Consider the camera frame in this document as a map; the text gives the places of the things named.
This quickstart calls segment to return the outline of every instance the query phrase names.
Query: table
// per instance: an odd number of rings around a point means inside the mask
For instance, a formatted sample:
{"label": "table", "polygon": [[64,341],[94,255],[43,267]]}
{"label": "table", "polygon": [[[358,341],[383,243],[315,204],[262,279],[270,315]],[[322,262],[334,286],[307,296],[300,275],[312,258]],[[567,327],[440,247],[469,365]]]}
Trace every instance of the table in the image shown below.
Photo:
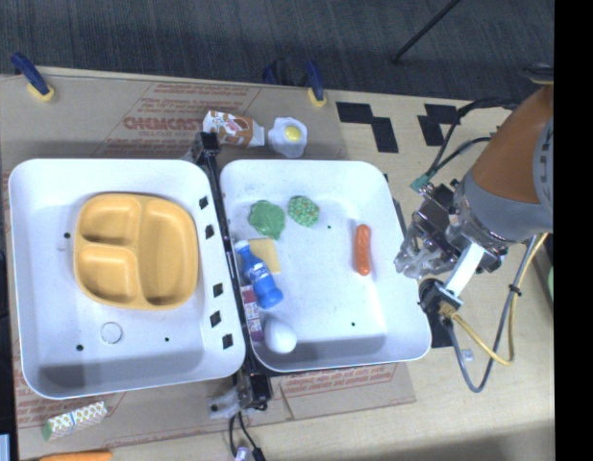
{"label": "table", "polygon": [[[43,72],[61,73],[51,69]],[[282,105],[286,110],[306,107],[302,89],[255,87],[259,90],[256,97],[267,94],[267,104],[272,104],[274,111]],[[420,196],[408,185],[424,172],[437,152],[436,147],[427,146],[423,132],[434,142],[435,136],[448,128],[448,113],[465,102],[335,90],[328,90],[327,96],[328,103],[314,123],[317,122],[320,130],[326,128],[338,133],[342,142],[330,142],[319,151],[320,157],[359,159],[377,166],[386,174],[392,195],[408,220],[421,203]],[[2,97],[2,163],[6,176],[9,168],[25,157],[62,154],[59,150],[49,154],[41,138],[26,135],[19,142],[15,138],[15,125],[24,118],[9,123],[3,116]],[[268,122],[268,111],[250,108],[249,112]],[[502,109],[475,110],[462,121],[454,142],[458,145],[466,139],[494,132],[506,116],[507,111]],[[84,135],[83,130],[77,134]],[[101,138],[106,139],[106,135],[102,134]],[[314,135],[309,145],[313,152],[315,138]],[[84,144],[89,138],[77,140]],[[460,179],[478,151],[474,147],[457,158],[433,182]],[[474,277],[461,296],[465,304],[460,314],[487,343],[494,339],[507,285],[513,280],[523,251],[522,247],[512,248],[501,269]],[[554,327],[545,274],[546,258],[540,254],[522,284],[514,330],[515,363],[511,367],[496,364],[482,393],[469,391],[453,350],[433,349],[422,359],[407,364],[415,402],[252,426],[249,433],[269,461],[555,459]],[[461,346],[475,355],[469,368],[474,381],[479,381],[485,357],[461,330],[457,335]],[[500,352],[507,356],[505,343]],[[244,440],[239,430],[235,435],[236,439]],[[116,447],[112,452],[115,461],[231,459],[225,431]]]}

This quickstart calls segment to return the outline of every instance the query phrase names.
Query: round drain hole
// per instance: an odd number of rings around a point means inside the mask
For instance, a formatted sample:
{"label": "round drain hole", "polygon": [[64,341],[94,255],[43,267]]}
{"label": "round drain hole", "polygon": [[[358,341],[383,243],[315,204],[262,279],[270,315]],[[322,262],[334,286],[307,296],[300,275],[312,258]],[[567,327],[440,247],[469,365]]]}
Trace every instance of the round drain hole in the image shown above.
{"label": "round drain hole", "polygon": [[102,326],[102,340],[114,345],[123,337],[123,329],[117,323],[109,322]]}

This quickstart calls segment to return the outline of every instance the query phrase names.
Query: yellow plate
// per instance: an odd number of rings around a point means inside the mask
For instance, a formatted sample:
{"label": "yellow plate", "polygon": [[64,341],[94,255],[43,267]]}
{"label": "yellow plate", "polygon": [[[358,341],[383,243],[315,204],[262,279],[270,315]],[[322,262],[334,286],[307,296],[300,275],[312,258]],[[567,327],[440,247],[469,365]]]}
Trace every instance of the yellow plate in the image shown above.
{"label": "yellow plate", "polygon": [[177,307],[191,297],[198,281],[195,223],[181,206],[162,198],[97,195],[78,216],[74,273],[99,303]]}

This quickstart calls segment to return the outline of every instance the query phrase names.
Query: black pole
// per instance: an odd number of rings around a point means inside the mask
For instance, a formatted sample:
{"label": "black pole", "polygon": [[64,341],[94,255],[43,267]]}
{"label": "black pole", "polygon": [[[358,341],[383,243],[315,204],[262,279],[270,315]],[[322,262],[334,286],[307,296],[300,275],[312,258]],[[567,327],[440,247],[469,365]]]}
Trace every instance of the black pole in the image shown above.
{"label": "black pole", "polygon": [[453,9],[457,5],[458,2],[460,2],[460,0],[452,0],[444,9],[442,9],[435,17],[433,17],[431,19],[431,21],[426,26],[424,26],[422,31],[420,31],[414,37],[412,37],[409,40],[409,42],[405,46],[403,46],[403,48],[401,48],[397,53],[395,53],[394,55],[391,55],[390,61],[392,61],[393,63],[398,63],[401,56],[404,55],[405,52],[409,48],[411,48],[411,46],[413,46],[418,40],[420,40],[420,38],[423,35],[425,35],[428,31],[430,31],[432,26],[434,26],[437,22],[439,22],[446,13],[448,13],[451,9]]}

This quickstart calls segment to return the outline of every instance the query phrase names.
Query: brown cylinder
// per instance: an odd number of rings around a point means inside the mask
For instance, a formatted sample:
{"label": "brown cylinder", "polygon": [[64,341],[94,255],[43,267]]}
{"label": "brown cylinder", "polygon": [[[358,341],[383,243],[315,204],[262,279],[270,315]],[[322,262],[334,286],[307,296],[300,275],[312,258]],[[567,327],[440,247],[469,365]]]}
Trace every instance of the brown cylinder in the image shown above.
{"label": "brown cylinder", "polygon": [[474,181],[494,195],[539,204],[533,183],[533,155],[553,116],[554,86],[547,85],[515,109],[472,168]]}

